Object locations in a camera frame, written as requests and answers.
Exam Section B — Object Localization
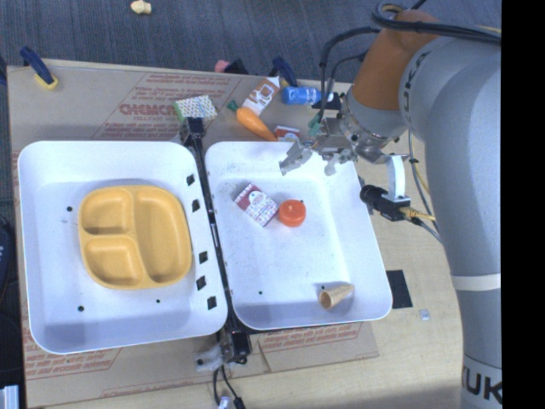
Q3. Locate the brown cardboard board red print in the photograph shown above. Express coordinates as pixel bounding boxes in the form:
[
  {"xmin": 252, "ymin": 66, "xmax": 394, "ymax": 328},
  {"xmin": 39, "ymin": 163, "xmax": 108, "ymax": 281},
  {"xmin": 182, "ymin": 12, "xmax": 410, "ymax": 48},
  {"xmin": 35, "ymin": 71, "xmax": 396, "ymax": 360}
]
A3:
[{"xmin": 5, "ymin": 58, "xmax": 381, "ymax": 409}]

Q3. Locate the small red and white packet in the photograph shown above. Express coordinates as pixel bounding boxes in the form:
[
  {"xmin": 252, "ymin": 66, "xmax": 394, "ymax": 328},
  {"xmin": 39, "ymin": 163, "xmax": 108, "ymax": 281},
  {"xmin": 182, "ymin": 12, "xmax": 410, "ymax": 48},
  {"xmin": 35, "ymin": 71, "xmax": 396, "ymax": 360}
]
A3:
[{"xmin": 273, "ymin": 124, "xmax": 301, "ymax": 143}]

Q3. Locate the black cylinder on white bracket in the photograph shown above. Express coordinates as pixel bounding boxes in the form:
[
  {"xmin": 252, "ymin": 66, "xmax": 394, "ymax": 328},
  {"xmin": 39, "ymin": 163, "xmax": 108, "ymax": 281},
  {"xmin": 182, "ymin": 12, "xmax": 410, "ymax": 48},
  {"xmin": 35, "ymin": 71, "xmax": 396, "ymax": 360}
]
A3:
[{"xmin": 359, "ymin": 154, "xmax": 412, "ymax": 222}]

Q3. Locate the blue bottle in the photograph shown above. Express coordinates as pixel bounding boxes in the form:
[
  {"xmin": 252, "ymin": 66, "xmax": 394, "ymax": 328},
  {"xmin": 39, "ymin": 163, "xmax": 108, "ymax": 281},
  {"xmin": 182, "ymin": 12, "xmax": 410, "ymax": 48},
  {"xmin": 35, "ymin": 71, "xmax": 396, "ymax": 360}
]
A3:
[{"xmin": 281, "ymin": 85, "xmax": 323, "ymax": 106}]

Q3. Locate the orange carrot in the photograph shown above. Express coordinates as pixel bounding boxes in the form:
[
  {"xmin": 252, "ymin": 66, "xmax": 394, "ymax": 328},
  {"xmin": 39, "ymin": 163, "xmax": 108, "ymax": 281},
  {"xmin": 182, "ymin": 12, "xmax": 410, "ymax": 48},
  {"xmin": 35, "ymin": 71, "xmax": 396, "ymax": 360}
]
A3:
[{"xmin": 226, "ymin": 100, "xmax": 278, "ymax": 142}]

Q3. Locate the orange divided plate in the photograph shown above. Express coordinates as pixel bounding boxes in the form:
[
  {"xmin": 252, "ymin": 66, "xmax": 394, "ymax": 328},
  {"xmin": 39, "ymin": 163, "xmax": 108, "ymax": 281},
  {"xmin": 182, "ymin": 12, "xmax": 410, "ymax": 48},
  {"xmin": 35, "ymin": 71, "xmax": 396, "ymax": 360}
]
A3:
[{"xmin": 77, "ymin": 184, "xmax": 193, "ymax": 291}]

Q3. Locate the black block with wires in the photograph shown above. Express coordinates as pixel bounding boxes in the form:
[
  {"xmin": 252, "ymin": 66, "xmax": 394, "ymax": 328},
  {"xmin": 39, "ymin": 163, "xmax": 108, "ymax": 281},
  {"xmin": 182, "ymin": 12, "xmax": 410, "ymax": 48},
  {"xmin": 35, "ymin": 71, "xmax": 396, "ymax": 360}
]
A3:
[
  {"xmin": 194, "ymin": 329, "xmax": 253, "ymax": 372},
  {"xmin": 178, "ymin": 117, "xmax": 207, "ymax": 145}
]

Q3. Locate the orange round can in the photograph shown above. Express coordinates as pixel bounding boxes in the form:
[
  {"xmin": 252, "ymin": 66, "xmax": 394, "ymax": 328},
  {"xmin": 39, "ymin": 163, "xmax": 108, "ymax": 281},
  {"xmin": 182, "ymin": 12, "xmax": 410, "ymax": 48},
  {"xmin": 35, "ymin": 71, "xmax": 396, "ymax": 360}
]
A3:
[{"xmin": 278, "ymin": 199, "xmax": 307, "ymax": 228}]

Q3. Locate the thin black rod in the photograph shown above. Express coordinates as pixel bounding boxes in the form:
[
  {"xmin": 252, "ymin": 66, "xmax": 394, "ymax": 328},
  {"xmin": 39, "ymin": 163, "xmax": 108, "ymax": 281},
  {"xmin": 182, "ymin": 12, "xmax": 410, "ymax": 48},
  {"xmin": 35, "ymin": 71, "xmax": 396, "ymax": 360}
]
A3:
[{"xmin": 190, "ymin": 136, "xmax": 242, "ymax": 336}]

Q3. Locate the green patterned box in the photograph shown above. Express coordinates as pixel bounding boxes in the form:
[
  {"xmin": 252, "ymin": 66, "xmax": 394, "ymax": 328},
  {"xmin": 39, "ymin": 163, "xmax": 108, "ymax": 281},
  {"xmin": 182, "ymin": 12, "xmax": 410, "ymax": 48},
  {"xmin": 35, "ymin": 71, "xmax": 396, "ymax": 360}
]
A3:
[{"xmin": 173, "ymin": 95, "xmax": 219, "ymax": 123}]

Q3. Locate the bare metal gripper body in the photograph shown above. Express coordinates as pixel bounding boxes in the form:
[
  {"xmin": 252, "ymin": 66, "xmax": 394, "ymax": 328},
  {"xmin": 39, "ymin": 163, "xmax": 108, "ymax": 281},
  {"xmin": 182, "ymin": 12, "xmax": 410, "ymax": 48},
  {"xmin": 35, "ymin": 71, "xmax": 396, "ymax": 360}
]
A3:
[{"xmin": 311, "ymin": 116, "xmax": 399, "ymax": 164}]

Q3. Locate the white plastic tray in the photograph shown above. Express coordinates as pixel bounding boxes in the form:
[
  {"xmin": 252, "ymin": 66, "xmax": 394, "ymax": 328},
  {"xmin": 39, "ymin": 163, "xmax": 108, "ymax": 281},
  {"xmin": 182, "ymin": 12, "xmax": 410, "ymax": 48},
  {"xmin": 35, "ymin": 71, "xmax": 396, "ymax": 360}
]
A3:
[
  {"xmin": 204, "ymin": 140, "xmax": 393, "ymax": 331},
  {"xmin": 17, "ymin": 140, "xmax": 229, "ymax": 355}
]

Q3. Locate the red and white carton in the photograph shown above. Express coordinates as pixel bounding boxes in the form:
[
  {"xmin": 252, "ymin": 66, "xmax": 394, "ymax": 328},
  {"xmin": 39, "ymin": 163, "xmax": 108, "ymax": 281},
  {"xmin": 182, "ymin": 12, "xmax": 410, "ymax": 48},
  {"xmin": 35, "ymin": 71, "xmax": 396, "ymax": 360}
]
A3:
[{"xmin": 232, "ymin": 182, "xmax": 280, "ymax": 228}]

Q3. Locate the tan ice cream cone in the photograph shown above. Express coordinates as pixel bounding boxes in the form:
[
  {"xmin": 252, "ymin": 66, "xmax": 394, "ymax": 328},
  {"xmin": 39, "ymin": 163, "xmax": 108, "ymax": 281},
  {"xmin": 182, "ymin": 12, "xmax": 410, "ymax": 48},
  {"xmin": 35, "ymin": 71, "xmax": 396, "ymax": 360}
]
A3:
[{"xmin": 318, "ymin": 283, "xmax": 356, "ymax": 311}]

